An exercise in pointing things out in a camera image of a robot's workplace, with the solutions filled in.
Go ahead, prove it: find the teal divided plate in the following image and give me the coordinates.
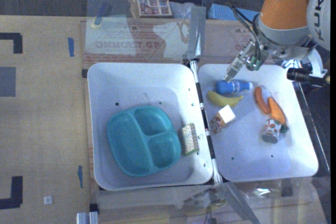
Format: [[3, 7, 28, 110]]
[[106, 105, 183, 178]]

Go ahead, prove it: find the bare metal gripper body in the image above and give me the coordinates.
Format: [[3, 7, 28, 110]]
[[234, 39, 311, 67]]

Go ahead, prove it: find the white plastic tray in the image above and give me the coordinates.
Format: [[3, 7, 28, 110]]
[[197, 63, 320, 183], [87, 61, 214, 191]]

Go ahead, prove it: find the white and orange carton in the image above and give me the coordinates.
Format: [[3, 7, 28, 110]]
[[209, 104, 237, 135]]

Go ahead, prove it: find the blue bottle white cap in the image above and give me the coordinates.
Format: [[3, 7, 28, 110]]
[[215, 79, 254, 95]]

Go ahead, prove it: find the orange carrot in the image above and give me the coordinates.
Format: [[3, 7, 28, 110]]
[[267, 97, 290, 134]]

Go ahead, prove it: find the box with picture grid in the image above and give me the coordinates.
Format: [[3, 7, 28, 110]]
[[129, 0, 173, 19]]

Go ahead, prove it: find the yellow banana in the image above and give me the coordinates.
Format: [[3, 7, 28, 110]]
[[207, 90, 245, 109]]

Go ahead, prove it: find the small printed can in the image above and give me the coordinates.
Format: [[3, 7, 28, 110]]
[[260, 118, 282, 144]]

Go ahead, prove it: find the brown cardboard board red print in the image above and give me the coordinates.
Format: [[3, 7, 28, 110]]
[[80, 17, 320, 212]]

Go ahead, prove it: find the black cylinder on white bracket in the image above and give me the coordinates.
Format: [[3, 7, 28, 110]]
[[286, 48, 329, 88]]

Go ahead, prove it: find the orange sausage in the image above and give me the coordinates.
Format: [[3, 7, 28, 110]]
[[253, 86, 271, 115]]

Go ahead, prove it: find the green patterned carton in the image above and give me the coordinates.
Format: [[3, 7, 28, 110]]
[[178, 123, 201, 156]]

